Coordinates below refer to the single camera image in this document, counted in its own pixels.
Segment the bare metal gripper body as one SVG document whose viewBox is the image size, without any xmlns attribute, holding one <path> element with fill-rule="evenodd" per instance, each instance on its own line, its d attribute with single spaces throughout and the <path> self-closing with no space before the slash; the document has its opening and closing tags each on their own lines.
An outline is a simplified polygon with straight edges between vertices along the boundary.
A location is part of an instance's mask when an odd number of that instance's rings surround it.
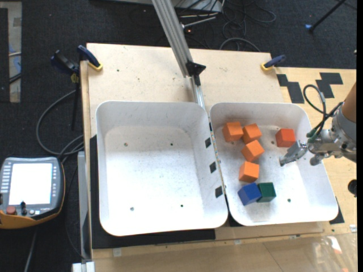
<svg viewBox="0 0 363 272">
<path fill-rule="evenodd" d="M 356 136 L 350 136 L 344 131 L 333 131 L 333 128 L 323 130 L 309 143 L 308 150 L 313 154 L 324 154 L 327 158 L 346 158 L 357 160 Z"/>
</svg>

